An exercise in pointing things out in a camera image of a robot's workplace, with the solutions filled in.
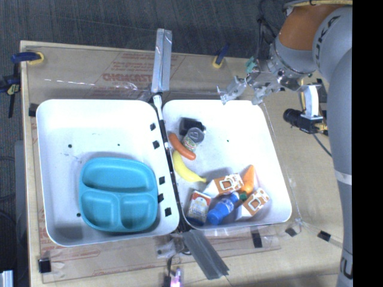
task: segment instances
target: banana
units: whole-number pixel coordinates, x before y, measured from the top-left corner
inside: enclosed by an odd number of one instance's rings
[[[173,152],[172,158],[173,158],[174,170],[185,181],[206,183],[206,178],[200,177],[197,173],[191,171],[188,167],[186,167],[184,161],[182,160],[181,154],[177,150]]]

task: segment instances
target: hole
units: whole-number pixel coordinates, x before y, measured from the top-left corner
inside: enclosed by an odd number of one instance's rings
[[[163,201],[163,194],[158,195],[158,203],[160,203],[161,201]]]
[[[172,210],[170,207],[165,209],[165,217],[170,216],[172,214]]]
[[[160,143],[158,141],[153,142],[154,149],[157,149],[160,146]]]

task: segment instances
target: blue tray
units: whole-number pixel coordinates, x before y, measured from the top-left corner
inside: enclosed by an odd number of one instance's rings
[[[156,220],[156,176],[140,161],[89,160],[81,170],[78,193],[82,218],[97,230],[139,232]]]

